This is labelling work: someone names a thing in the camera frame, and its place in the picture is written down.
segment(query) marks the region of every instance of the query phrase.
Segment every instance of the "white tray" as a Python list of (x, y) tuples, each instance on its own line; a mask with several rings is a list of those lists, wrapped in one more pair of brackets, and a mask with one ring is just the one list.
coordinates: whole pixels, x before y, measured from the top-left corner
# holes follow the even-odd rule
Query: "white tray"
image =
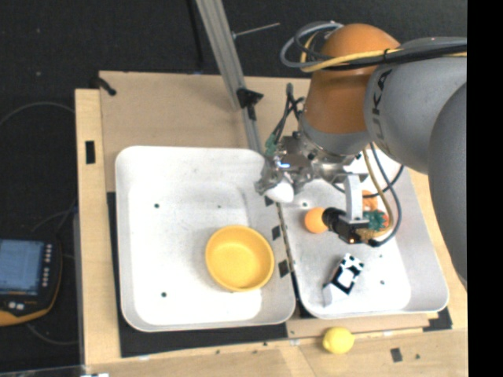
[[(135, 146), (116, 160), (120, 297), (141, 331), (279, 324), (293, 313), (277, 208), (255, 192), (263, 158), (239, 148)], [(263, 288), (232, 293), (210, 277), (206, 242), (226, 225), (246, 225), (271, 244), (273, 276)]]
[[(392, 179), (399, 165), (382, 153), (379, 157)], [(385, 185), (371, 152), (369, 158), (380, 185)], [(347, 170), (367, 173), (364, 159), (354, 161)], [(370, 177), (362, 187), (375, 191)], [(281, 205), (300, 300), (313, 316), (334, 319), (427, 313), (446, 306), (448, 288), (407, 170), (396, 183), (395, 191), (402, 205), (402, 224), (397, 235), (381, 247), (348, 244), (333, 232), (313, 234), (304, 228), (305, 213), (313, 207), (346, 209), (344, 194), (324, 181), (312, 181), (296, 195), (293, 203)], [(391, 208), (395, 208), (392, 195), (387, 192), (386, 197)], [(379, 203), (380, 209), (384, 209), (380, 199)], [(349, 295), (325, 306), (322, 286), (346, 253), (362, 260), (364, 268)]]

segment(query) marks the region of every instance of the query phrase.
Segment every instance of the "wooden table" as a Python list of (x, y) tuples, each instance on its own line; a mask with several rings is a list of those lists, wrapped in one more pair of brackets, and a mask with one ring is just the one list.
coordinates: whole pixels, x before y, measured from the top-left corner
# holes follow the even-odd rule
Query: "wooden table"
[[(114, 191), (113, 165), (130, 145), (246, 148), (240, 113), (233, 112), (221, 77), (102, 71), (117, 91), (76, 90), (79, 170), (79, 253), (82, 270), (83, 363), (110, 375), (468, 375), (467, 294), (459, 282), (435, 220), (428, 177), (410, 171), (428, 231), (450, 289), (451, 329), (424, 332), (438, 314), (288, 321), (288, 338), (123, 358), (106, 192)], [(281, 117), (286, 83), (305, 96), (307, 79), (246, 78), (264, 93), (257, 105), (263, 142)], [(293, 116), (285, 133), (296, 127)], [(321, 347), (326, 328), (343, 325), (356, 335), (353, 349), (332, 355)], [(401, 355), (399, 360), (393, 354)]]

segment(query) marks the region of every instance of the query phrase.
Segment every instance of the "yellow ball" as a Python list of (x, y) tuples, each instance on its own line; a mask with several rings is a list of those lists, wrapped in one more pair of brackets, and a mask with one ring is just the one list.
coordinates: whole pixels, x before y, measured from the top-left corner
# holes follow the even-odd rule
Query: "yellow ball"
[(344, 327), (332, 327), (323, 337), (323, 347), (329, 352), (342, 354), (348, 352), (354, 344), (354, 335)]
[(304, 224), (306, 225), (307, 230), (311, 233), (323, 233), (329, 229), (321, 219), (324, 210), (324, 208), (316, 207), (307, 211), (307, 214), (304, 217)]

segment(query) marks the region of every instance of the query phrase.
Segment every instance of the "yellow bowl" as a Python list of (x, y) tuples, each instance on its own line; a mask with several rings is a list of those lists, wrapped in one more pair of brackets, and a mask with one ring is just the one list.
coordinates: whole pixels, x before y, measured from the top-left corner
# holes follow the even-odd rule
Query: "yellow bowl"
[(269, 242), (247, 226), (219, 229), (206, 245), (206, 266), (213, 279), (235, 292), (264, 286), (274, 271), (274, 253)]

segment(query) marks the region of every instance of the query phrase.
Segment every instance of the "orange ball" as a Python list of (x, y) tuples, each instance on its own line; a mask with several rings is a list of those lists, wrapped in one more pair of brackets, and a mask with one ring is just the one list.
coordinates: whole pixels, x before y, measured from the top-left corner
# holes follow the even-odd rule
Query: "orange ball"
[(304, 218), (304, 224), (307, 230), (311, 233), (323, 233), (329, 229), (327, 225), (323, 223), (321, 216), (325, 208), (316, 207), (312, 210), (308, 210), (306, 217)]

